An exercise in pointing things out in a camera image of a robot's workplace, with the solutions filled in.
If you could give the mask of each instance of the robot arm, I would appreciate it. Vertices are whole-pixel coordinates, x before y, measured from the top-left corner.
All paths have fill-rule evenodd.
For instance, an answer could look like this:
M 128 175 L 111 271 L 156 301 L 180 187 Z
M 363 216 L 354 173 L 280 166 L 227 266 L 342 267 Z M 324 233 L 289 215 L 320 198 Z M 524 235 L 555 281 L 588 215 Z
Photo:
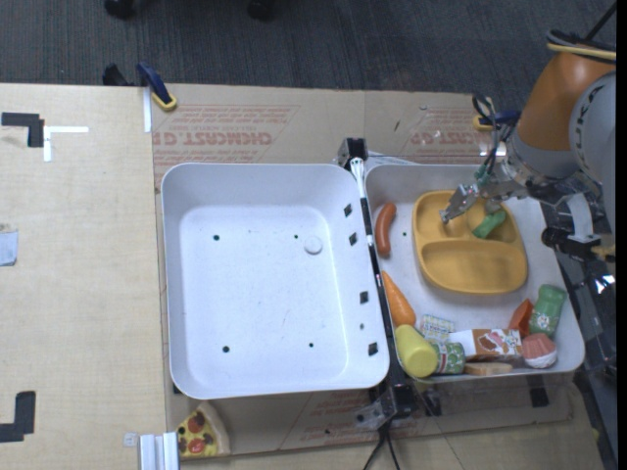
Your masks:
M 494 123 L 494 150 L 505 142 L 506 155 L 497 164 L 482 165 L 471 184 L 460 184 L 440 211 L 442 220 L 463 214 L 478 197 L 487 199 L 486 213 L 511 197 L 556 205 L 564 200 L 556 185 L 581 169 L 603 185 L 615 234 L 615 98 L 615 63 L 558 52 L 534 85 L 517 124 L 503 128 Z

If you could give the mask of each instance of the black corner marker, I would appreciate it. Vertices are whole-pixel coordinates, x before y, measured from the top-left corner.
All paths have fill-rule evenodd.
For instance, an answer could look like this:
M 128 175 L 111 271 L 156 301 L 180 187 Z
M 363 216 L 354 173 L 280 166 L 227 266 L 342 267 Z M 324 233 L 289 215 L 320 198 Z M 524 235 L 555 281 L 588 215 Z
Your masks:
M 18 443 L 24 434 L 35 431 L 35 392 L 16 395 L 16 413 L 13 423 L 0 423 L 0 443 Z
M 28 127 L 28 147 L 43 148 L 44 120 L 38 114 L 2 114 L 2 124 L 17 127 Z

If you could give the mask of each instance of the chair caster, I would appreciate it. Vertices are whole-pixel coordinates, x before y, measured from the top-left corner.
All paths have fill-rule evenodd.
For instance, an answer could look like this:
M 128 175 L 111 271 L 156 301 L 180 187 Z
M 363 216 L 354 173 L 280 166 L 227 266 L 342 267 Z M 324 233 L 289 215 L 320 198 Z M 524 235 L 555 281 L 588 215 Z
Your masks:
M 248 15 L 254 20 L 269 21 L 273 4 L 273 0 L 251 0 L 248 4 Z
M 105 9 L 111 16 L 125 20 L 133 13 L 133 0 L 105 0 Z

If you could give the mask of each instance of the yellow cup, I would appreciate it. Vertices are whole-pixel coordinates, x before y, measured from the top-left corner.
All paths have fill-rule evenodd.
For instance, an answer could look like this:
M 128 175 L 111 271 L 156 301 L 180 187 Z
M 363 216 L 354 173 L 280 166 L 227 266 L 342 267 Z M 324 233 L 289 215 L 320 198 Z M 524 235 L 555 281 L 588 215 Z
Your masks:
M 394 330 L 396 351 L 401 366 L 414 378 L 426 378 L 438 367 L 438 354 L 431 344 L 411 325 Z

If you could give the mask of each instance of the pizza slice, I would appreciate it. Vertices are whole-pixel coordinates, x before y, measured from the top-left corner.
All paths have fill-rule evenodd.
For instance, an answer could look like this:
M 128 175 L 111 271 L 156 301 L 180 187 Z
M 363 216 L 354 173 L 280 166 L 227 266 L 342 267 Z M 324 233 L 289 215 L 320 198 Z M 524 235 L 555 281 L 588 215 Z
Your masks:
M 217 411 L 203 401 L 176 428 L 181 459 L 230 454 L 228 434 Z

